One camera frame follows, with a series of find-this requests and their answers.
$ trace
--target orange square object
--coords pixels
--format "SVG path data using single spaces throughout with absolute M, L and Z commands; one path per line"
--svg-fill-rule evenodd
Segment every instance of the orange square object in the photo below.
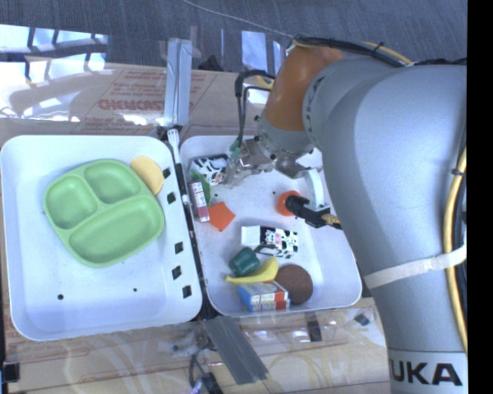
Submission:
M 236 217 L 236 215 L 230 211 L 224 202 L 213 204 L 208 208 L 210 215 L 210 223 L 217 227 L 220 231 L 230 224 L 230 222 Z

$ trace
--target green plate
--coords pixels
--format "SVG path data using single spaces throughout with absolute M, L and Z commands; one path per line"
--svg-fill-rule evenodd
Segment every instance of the green plate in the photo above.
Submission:
M 64 245 L 92 267 L 128 258 L 164 229 L 159 201 L 115 159 L 86 163 L 52 181 L 44 192 L 44 211 Z

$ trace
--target white strap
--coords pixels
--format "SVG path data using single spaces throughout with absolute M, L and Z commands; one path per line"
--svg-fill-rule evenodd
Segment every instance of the white strap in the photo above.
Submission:
M 450 253 L 435 255 L 429 259 L 419 259 L 391 268 L 371 273 L 364 277 L 369 289 L 387 285 L 406 277 L 417 276 L 431 271 L 443 270 L 462 263 L 468 257 L 468 245 L 464 244 Z

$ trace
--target gray carpet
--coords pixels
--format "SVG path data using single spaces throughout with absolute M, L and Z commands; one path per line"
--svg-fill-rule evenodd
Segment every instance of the gray carpet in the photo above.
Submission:
M 466 57 L 467 10 L 468 0 L 0 0 L 0 24 L 109 34 L 109 61 L 156 66 L 159 41 L 192 39 L 194 67 L 215 55 L 240 71 L 243 30 L 282 45 L 295 34 L 383 42 L 413 61 Z

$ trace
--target brown disc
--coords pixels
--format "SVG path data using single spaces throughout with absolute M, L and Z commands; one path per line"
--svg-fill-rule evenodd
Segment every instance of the brown disc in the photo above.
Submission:
M 287 264 L 278 270 L 275 281 L 288 291 L 290 303 L 299 305 L 312 296 L 312 278 L 306 269 L 297 264 Z

